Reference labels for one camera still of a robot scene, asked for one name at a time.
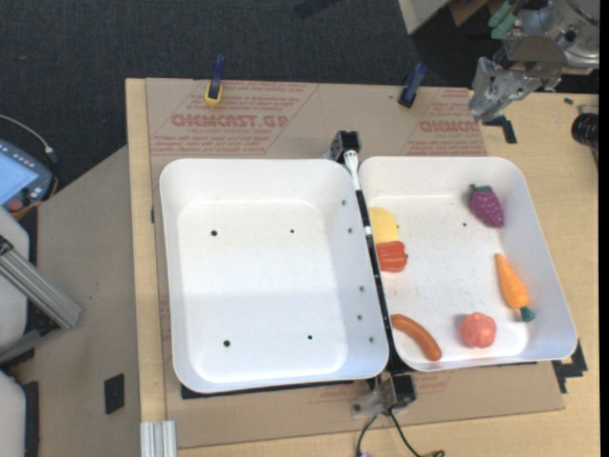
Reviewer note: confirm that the white plastic tray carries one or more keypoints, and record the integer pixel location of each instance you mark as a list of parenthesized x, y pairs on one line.
[(452, 274), (266, 279)]

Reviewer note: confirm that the brown cardboard board red print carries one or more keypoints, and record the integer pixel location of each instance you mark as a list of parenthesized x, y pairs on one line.
[(285, 126)]

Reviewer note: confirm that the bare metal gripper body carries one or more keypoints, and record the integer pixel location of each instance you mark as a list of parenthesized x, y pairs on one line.
[(537, 50)]

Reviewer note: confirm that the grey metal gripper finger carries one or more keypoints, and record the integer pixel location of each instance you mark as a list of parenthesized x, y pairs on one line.
[(521, 88), (486, 91)]

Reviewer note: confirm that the yellow bell pepper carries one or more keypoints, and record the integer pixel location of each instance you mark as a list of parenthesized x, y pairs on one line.
[(383, 224)]

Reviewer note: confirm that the orange sausage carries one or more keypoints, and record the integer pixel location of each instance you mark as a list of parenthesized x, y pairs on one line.
[(418, 335)]

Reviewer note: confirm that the orange pumpkin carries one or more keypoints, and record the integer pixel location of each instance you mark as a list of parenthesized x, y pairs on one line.
[(478, 330)]

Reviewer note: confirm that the purple grapes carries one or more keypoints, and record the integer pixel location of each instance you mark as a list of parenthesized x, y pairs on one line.
[(487, 207)]

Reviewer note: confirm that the orange carrot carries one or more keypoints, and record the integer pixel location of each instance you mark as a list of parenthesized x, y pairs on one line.
[(511, 284)]

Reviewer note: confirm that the orange bell pepper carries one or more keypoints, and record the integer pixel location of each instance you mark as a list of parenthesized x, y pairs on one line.
[(392, 256)]

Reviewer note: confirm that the black cylinder on white bracket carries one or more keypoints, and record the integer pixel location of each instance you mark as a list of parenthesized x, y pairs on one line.
[(586, 130)]

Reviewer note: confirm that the thin black and white rod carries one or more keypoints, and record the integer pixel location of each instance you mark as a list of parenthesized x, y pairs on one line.
[(365, 222)]

